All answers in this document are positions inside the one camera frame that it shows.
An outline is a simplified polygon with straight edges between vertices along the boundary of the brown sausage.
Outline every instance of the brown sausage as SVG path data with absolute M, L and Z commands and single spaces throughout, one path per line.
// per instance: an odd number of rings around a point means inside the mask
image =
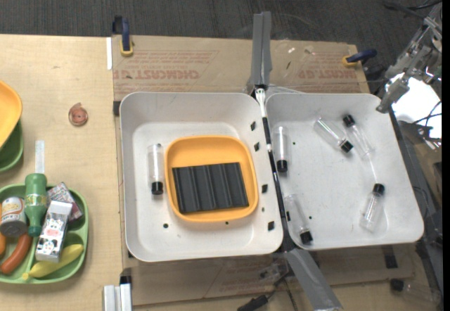
M 18 265 L 20 265 L 31 247 L 32 240 L 33 238 L 28 234 L 23 234 L 19 237 L 19 241 L 17 242 L 17 246 L 13 253 L 11 253 L 11 256 L 1 264 L 0 269 L 4 274 L 10 274 Z
M 2 258 L 6 249 L 6 237 L 0 232 L 0 258 Z

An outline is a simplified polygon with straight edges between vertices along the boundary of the white tray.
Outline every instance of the white tray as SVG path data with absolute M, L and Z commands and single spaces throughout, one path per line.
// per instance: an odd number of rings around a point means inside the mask
M 271 129 L 287 126 L 292 162 L 279 174 L 283 194 L 296 193 L 309 220 L 314 241 L 310 250 L 410 243 L 423 233 L 416 197 L 409 181 L 389 115 L 375 110 L 380 99 L 369 94 L 273 94 L 266 101 Z M 349 157 L 313 130 L 322 116 L 342 124 L 351 114 L 367 133 L 375 152 L 371 162 L 355 150 Z M 385 214 L 375 233 L 359 226 L 362 208 L 373 185 L 385 185 Z
M 125 234 L 130 253 L 145 262 L 262 255 L 281 244 L 283 230 L 266 151 L 259 106 L 245 94 L 137 92 L 120 106 Z M 250 125 L 256 122 L 255 130 Z M 256 210 L 239 220 L 196 223 L 172 211 L 167 194 L 147 186 L 146 149 L 165 149 L 175 139 L 202 134 L 239 138 L 250 150 L 257 175 Z M 259 142 L 259 150 L 254 145 Z M 262 185 L 268 185 L 262 193 Z M 274 222 L 269 231 L 268 223 Z

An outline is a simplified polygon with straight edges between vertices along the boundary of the green bowl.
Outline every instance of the green bowl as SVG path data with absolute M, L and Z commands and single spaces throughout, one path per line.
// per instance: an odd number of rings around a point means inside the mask
M 22 124 L 15 126 L 8 140 L 0 148 L 0 173 L 13 168 L 23 154 Z
M 47 186 L 47 190 L 51 189 L 53 186 Z M 69 189 L 72 194 L 75 202 L 77 203 L 79 209 L 83 212 L 83 216 L 78 220 L 69 223 L 67 226 L 67 234 L 64 240 L 64 247 L 80 243 L 83 245 L 84 250 L 82 254 L 70 264 L 60 268 L 59 270 L 48 274 L 45 277 L 33 278 L 30 277 L 28 280 L 24 280 L 22 275 L 25 272 L 29 272 L 32 266 L 36 263 L 34 258 L 34 251 L 36 250 L 36 244 L 38 241 L 38 237 L 34 237 L 32 246 L 28 251 L 27 256 L 22 261 L 22 263 L 11 273 L 11 274 L 2 274 L 0 273 L 0 282 L 5 282 L 7 284 L 51 284 L 53 282 L 63 281 L 68 279 L 72 275 L 75 274 L 79 270 L 79 268 L 83 265 L 84 257 L 86 255 L 87 249 L 87 240 L 88 240 L 88 208 L 86 201 L 83 196 L 81 196 L 76 191 Z M 24 198 L 25 197 L 25 184 L 12 184 L 10 186 L 6 186 L 0 189 L 0 202 L 3 202 L 8 197 L 17 196 Z M 7 238 L 6 240 L 6 250 L 2 259 L 0 259 L 0 264 L 8 258 L 8 256 L 14 251 L 15 246 L 17 245 L 16 238 Z

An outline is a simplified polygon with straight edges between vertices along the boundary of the yellow clamp pad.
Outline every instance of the yellow clamp pad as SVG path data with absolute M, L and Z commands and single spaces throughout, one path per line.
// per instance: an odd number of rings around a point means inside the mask
M 130 57 L 133 54 L 133 42 L 130 40 L 129 51 L 124 50 L 122 40 L 120 40 L 119 43 L 120 43 L 120 54 L 124 57 Z
M 347 62 L 347 58 L 349 58 L 349 56 L 344 56 L 344 57 L 342 57 L 342 64 L 343 64 L 345 67 L 348 67 L 348 68 L 350 68 L 350 67 L 356 67 L 356 65 L 358 64 L 358 62 Z

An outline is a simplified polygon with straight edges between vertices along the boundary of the orange tray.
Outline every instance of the orange tray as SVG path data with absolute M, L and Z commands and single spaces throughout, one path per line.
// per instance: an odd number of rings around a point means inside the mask
M 19 95 L 0 81 L 0 149 L 13 133 L 21 115 L 22 101 Z
M 181 213 L 176 195 L 174 167 L 239 163 L 248 199 L 248 206 L 220 210 Z M 252 156 L 242 141 L 235 137 L 208 135 L 183 137 L 172 142 L 165 153 L 166 188 L 172 210 L 192 222 L 223 222 L 248 216 L 258 204 L 255 168 Z

